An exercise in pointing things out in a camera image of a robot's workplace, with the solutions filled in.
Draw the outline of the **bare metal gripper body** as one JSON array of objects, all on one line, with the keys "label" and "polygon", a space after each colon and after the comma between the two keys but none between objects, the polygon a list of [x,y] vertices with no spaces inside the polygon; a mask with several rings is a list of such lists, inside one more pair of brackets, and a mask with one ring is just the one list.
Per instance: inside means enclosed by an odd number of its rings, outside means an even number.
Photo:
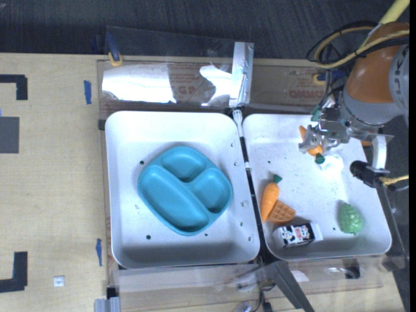
[{"label": "bare metal gripper body", "polygon": [[322,110],[317,125],[317,133],[322,135],[333,135],[340,140],[340,144],[347,144],[350,141],[345,123],[348,117],[341,107],[326,107]]}]

